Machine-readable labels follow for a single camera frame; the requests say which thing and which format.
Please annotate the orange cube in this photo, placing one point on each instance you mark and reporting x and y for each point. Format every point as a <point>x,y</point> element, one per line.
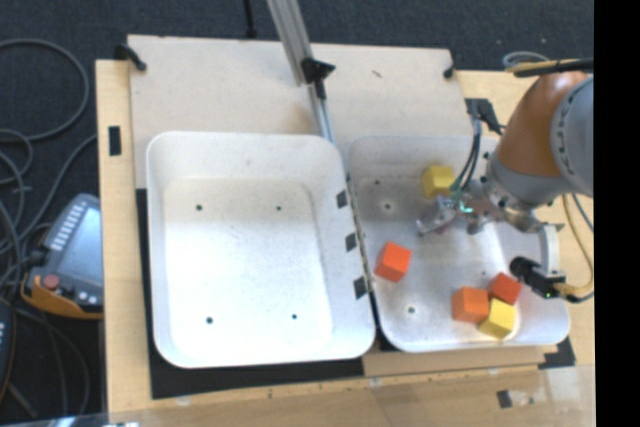
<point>469,304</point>
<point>393,262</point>

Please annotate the red cube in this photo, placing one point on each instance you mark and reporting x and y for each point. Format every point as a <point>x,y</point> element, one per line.
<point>505,287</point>

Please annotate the pale flat board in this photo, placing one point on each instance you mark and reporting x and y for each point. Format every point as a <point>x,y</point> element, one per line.
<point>225,85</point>

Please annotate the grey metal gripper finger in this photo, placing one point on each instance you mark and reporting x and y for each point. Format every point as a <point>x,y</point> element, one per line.
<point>477,222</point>
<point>434,224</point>

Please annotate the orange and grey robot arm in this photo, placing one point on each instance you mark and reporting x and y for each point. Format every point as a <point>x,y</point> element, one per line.
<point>540,125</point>

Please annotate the black cylinder on white bracket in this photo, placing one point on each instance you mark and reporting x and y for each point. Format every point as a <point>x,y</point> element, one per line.
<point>535,276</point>

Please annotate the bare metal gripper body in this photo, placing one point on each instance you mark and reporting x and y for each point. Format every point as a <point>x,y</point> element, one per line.
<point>492,206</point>

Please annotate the yellow cube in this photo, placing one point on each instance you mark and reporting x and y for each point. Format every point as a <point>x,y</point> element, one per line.
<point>498,319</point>
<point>438,181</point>

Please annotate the white plastic tray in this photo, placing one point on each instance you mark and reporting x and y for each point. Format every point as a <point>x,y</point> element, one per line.
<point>440,260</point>
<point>250,255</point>

